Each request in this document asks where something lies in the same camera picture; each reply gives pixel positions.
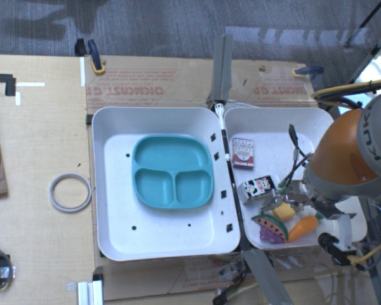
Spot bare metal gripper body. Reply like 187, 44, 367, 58
290, 180, 320, 210

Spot yellow cheese wedge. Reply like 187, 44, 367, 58
271, 201, 297, 223

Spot watermelon slice toy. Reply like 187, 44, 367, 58
251, 213, 289, 243

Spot black and white cow carton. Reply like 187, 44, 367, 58
237, 175, 277, 205

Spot orange carrot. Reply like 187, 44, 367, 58
286, 212, 324, 243

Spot purple grapes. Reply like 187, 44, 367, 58
259, 226, 286, 245

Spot red and white carton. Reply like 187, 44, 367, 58
231, 137, 255, 171

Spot white plastic tray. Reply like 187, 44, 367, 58
224, 106, 368, 251
91, 106, 242, 262

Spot thin black and white rod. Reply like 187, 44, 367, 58
214, 102, 243, 228

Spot teal divided plate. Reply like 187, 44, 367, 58
131, 134, 215, 211

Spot brown cardboard board red print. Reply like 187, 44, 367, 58
84, 55, 371, 302

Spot white tape roll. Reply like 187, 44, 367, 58
48, 173, 93, 214

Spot black cylinder on white bracket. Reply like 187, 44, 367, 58
317, 213, 358, 267

